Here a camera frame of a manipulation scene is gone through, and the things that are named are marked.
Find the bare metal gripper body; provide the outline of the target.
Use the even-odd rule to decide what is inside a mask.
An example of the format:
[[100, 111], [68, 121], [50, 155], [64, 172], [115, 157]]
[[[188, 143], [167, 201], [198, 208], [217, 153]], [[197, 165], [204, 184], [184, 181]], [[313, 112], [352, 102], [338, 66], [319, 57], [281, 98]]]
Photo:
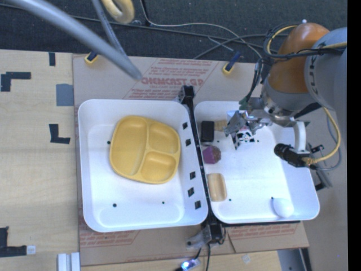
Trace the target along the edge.
[[277, 124], [282, 127], [292, 127], [296, 121], [292, 111], [285, 110], [278, 106], [268, 97], [250, 97], [243, 103], [243, 110], [246, 112], [246, 121], [260, 119], [264, 126]]

